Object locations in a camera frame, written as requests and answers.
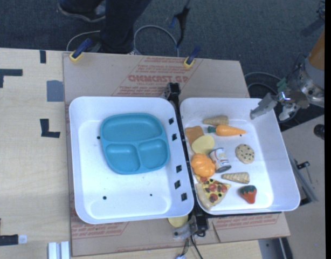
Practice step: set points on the beige waffle cone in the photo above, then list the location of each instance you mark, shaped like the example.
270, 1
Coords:
216, 120
237, 177

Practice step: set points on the black cylinder on white bracket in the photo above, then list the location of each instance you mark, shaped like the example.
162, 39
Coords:
319, 131

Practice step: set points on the white plastic tray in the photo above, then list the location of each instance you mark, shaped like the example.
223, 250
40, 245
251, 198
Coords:
122, 198
265, 171

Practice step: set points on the orange croissant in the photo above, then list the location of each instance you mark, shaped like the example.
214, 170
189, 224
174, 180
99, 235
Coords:
202, 165

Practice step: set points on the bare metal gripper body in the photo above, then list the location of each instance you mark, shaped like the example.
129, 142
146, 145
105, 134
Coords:
312, 90

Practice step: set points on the brown cardboard board red print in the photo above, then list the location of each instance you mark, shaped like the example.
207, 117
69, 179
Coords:
106, 74

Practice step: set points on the person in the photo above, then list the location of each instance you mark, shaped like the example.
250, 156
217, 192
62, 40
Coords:
119, 12

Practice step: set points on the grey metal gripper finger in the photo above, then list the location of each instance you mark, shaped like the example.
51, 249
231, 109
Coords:
263, 105

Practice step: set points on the orange carrot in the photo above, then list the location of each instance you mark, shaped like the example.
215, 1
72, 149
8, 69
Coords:
227, 130

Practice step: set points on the blue divided plate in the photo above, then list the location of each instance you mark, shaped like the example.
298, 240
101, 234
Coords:
133, 142

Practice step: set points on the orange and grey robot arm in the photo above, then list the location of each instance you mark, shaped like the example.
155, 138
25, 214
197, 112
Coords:
317, 50

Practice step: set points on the beige chocolate chip biscuit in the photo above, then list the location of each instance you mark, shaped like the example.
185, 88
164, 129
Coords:
244, 153

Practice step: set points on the small white can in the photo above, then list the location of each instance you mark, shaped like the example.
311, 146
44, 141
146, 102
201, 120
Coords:
220, 159

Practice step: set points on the orange bread slice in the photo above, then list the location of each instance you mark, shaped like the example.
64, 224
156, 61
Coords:
193, 133

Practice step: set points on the thin black rod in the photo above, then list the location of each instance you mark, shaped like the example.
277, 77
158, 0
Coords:
181, 125

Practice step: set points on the red strawberry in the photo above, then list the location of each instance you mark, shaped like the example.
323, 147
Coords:
248, 194

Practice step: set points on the pizza slice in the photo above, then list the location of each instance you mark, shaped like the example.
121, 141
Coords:
212, 194

